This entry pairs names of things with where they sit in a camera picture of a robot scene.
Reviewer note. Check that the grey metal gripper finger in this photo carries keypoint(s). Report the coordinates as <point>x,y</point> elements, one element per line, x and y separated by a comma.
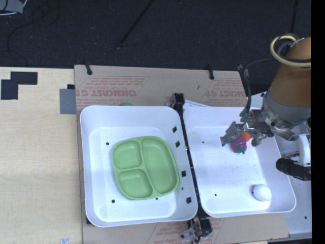
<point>232,133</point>
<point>258,139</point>

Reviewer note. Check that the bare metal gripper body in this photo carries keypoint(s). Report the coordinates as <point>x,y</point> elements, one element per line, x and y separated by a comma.
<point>261,126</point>

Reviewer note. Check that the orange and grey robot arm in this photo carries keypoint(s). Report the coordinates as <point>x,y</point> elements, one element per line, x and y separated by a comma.
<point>292,85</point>

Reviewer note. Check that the orange carrot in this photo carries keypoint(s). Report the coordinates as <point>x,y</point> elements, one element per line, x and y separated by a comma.
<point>245,135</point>

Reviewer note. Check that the thin black rod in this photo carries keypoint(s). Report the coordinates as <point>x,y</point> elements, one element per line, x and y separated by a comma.
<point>189,151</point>

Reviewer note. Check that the white plastic tray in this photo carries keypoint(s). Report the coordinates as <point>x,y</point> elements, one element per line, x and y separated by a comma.
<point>228,182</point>
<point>101,212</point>

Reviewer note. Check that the white egg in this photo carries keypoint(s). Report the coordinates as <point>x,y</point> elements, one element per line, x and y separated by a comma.
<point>262,192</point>

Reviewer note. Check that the green divided plate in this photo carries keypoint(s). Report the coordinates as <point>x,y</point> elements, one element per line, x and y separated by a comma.
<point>157,166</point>

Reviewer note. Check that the brown cardboard board red print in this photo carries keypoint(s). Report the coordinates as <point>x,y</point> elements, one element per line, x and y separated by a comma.
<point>157,85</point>

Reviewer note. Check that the green round object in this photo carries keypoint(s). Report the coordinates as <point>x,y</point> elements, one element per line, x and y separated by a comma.
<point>126,104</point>

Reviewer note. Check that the black cylinder on white bracket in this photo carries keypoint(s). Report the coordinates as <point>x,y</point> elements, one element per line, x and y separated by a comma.
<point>292,168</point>

